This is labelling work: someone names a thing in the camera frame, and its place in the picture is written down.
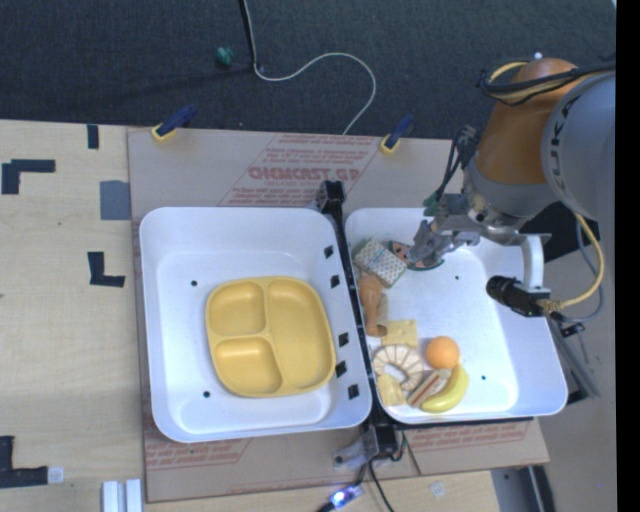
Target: yellow divided plate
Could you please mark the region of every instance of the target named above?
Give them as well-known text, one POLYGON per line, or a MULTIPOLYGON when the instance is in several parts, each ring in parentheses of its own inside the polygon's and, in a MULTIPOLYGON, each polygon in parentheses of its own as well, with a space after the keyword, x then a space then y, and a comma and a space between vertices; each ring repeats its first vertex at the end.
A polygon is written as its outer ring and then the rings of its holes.
POLYGON ((211 292, 205 315, 213 365, 231 392, 292 395, 331 378, 336 354, 329 320, 304 281, 276 276, 227 282, 211 292))

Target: orange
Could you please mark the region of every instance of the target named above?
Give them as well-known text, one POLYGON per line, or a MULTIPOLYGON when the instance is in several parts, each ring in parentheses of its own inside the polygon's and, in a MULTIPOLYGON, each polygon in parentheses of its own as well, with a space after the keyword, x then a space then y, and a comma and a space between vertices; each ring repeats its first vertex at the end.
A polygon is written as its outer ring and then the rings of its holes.
POLYGON ((460 361, 460 348, 449 336, 436 336, 427 345, 424 355, 432 368, 451 369, 460 361))

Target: yellow banana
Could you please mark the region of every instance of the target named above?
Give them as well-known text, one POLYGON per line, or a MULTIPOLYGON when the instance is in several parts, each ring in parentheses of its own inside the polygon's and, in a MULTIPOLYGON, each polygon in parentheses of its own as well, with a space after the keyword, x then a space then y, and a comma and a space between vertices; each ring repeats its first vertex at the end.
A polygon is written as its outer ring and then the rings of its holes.
POLYGON ((460 363, 453 367, 451 377, 442 391, 427 398, 420 408, 426 412, 444 412, 460 403, 469 386, 469 374, 460 363))

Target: wooden table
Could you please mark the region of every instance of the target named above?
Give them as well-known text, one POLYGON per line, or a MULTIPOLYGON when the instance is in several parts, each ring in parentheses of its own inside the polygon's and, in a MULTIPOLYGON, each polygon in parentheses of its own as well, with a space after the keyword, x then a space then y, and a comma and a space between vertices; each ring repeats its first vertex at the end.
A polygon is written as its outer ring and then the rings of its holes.
MULTIPOLYGON (((128 182, 125 127, 0 122, 0 161, 54 159, 0 195, 0 435, 13 467, 61 467, 64 480, 0 489, 0 509, 98 510, 101 484, 144 479, 129 220, 101 220, 100 183, 128 182), (89 252, 123 287, 90 285, 89 252)), ((489 471, 383 482, 396 510, 498 511, 489 471), (445 494, 429 486, 440 482, 445 494)), ((350 510, 384 510, 375 487, 350 510)), ((333 489, 145 504, 164 510, 316 510, 333 489)))

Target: blue clamp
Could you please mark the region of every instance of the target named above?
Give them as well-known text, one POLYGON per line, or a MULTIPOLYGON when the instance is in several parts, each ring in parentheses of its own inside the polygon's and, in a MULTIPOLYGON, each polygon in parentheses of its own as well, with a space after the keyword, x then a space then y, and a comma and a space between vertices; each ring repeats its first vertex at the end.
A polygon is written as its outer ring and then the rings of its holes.
POLYGON ((151 129, 151 135, 158 142, 165 142, 175 135, 175 129, 187 126, 198 113, 195 105, 182 107, 167 117, 162 124, 151 129))
POLYGON ((406 137, 413 131, 413 117, 409 114, 402 118, 393 133, 388 134, 380 142, 380 149, 383 153, 391 155, 398 147, 401 137, 406 137))

